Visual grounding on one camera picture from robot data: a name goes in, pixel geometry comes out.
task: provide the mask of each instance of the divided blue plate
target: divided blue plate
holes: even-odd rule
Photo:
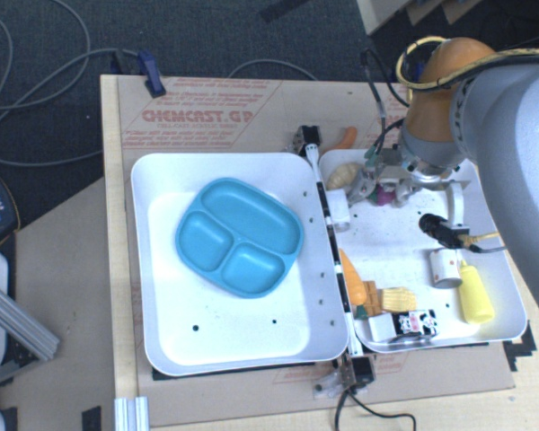
[[[297,215],[238,179],[210,182],[181,218],[175,244],[196,273],[245,298],[263,297],[286,277],[302,247]]]

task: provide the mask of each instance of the yellow bottle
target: yellow bottle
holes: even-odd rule
[[[462,284],[458,287],[464,318],[470,324],[483,324],[495,317],[495,310],[476,267],[461,261],[459,268]]]

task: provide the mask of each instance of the blue clip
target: blue clip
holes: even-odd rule
[[[160,80],[160,73],[155,63],[155,57],[149,51],[142,50],[137,53],[137,62],[142,70],[142,74],[147,76],[146,88],[152,97],[164,96],[165,88]]]

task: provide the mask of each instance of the dark floor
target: dark floor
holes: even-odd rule
[[[371,37],[356,0],[308,0],[283,13],[275,6],[283,0],[60,1],[68,6],[53,0],[0,0],[0,20],[13,40],[13,64],[0,105],[15,104],[87,50],[72,10],[87,26],[91,49],[148,49],[163,75],[227,76],[246,61],[273,58],[301,66],[320,80],[363,82],[358,60],[364,48],[374,49],[391,67],[405,47],[427,35],[474,37],[495,49],[523,42],[539,46],[527,44],[539,36],[539,0],[484,0],[453,25],[440,9],[415,27],[406,13],[398,13]],[[0,26],[0,83],[7,62],[8,42]],[[93,57],[79,83],[56,100],[4,117],[0,112],[0,159],[7,161],[0,163],[0,177],[17,201],[22,225],[103,175],[100,154],[47,167],[19,163],[100,152],[98,83],[100,74],[110,72],[110,55]],[[78,66],[69,68],[21,102],[51,95],[78,73]],[[383,80],[380,71],[374,75]],[[267,64],[248,67],[240,76],[305,79],[287,67]]]

